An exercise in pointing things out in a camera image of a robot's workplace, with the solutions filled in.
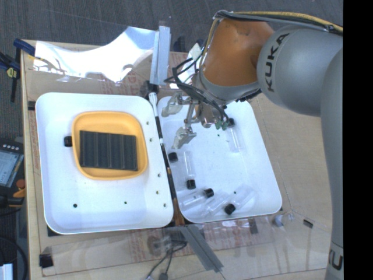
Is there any yellow plate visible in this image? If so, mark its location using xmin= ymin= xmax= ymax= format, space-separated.
xmin=71 ymin=111 xmax=149 ymax=181

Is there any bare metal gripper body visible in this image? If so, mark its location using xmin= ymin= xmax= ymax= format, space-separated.
xmin=193 ymin=100 xmax=224 ymax=129

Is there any black ribbed rectangular tray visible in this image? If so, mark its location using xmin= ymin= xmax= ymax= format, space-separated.
xmin=79 ymin=130 xmax=139 ymax=172

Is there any thin black and white rod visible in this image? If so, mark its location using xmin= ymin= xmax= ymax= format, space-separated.
xmin=148 ymin=92 xmax=185 ymax=226

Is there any white plastic tray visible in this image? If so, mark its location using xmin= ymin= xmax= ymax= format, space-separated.
xmin=34 ymin=92 xmax=175 ymax=235
xmin=156 ymin=94 xmax=283 ymax=224

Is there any brown cardboard board, red print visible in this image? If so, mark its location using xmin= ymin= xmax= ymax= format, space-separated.
xmin=22 ymin=41 xmax=335 ymax=278

